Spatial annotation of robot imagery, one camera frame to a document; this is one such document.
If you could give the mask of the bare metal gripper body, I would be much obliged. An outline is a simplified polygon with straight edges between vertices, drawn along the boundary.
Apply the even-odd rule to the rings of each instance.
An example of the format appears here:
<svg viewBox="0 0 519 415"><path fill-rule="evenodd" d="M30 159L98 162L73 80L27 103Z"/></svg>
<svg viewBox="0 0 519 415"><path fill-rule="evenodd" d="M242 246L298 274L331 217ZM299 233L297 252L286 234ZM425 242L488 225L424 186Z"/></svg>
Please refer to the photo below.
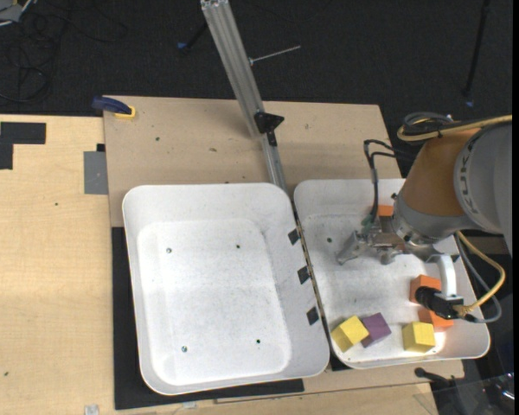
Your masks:
<svg viewBox="0 0 519 415"><path fill-rule="evenodd" d="M438 254L434 246L435 239L428 238L408 226L395 230L392 223L372 222L362 226L362 233L367 235L368 247L373 249L378 258L381 250L395 250L398 255L413 255L421 261L431 261Z"/></svg>

